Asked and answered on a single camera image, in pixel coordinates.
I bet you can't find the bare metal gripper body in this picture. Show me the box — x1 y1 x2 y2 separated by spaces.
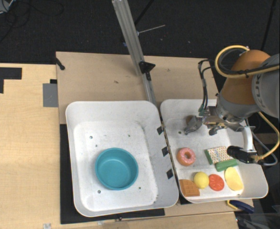
201 105 247 130

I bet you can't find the white plastic tray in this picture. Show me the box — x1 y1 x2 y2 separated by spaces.
160 98 269 204
65 100 180 218

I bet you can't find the white patterned packet green edge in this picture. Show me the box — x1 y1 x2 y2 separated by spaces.
204 146 228 166

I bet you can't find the green bar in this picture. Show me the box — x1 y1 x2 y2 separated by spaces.
215 158 238 172

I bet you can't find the pink doughnut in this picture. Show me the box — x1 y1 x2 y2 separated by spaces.
176 147 196 167

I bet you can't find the yellow lemon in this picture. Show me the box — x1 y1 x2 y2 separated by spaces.
193 171 210 190

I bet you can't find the yellow oval slice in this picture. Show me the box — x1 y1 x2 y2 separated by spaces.
224 166 244 191

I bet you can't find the red tomato slice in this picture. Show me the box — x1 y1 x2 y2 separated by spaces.
208 174 225 192

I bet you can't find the brown waffle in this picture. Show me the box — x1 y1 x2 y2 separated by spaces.
179 179 201 197

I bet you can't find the teal bowl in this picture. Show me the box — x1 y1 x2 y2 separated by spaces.
94 147 139 191

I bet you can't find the brown flat board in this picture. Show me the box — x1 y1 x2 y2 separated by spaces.
55 51 254 221

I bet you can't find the black cylinder on white bracket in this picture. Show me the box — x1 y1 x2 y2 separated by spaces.
226 125 259 165

